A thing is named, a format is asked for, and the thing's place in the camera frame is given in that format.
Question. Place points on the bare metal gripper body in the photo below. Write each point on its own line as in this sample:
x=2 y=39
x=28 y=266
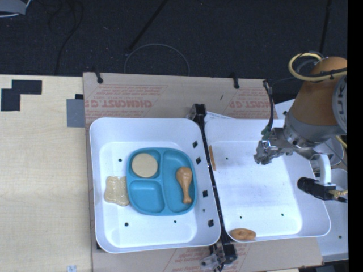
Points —
x=282 y=143

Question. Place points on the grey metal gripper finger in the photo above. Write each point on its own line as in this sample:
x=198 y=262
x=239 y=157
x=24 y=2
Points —
x=259 y=149
x=269 y=157

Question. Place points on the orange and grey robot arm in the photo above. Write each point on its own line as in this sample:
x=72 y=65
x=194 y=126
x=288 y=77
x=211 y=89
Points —
x=314 y=103

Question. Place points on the white plastic tray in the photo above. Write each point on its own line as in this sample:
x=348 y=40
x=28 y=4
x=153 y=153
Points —
x=263 y=191
x=153 y=231

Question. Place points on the orange flat toy strip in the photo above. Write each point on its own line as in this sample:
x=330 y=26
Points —
x=212 y=157

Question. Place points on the thin black rod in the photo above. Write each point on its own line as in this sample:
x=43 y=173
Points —
x=211 y=169

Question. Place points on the brown toy chicken drumstick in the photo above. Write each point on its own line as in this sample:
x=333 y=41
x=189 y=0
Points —
x=185 y=180

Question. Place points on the brown toy doughnut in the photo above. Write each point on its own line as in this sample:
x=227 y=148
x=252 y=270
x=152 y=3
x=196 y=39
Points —
x=242 y=234

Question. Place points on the brown cardboard board red print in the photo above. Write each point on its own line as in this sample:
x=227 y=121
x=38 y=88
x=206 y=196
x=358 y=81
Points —
x=175 y=98

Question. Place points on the round cream biscuit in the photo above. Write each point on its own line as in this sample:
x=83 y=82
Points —
x=144 y=165

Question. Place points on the blue divided plate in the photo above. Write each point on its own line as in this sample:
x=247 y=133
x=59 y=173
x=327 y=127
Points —
x=147 y=194

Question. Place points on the beige toy bread slice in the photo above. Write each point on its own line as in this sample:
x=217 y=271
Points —
x=114 y=191

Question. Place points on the black cylinder on white bracket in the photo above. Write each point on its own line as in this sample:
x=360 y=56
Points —
x=314 y=187

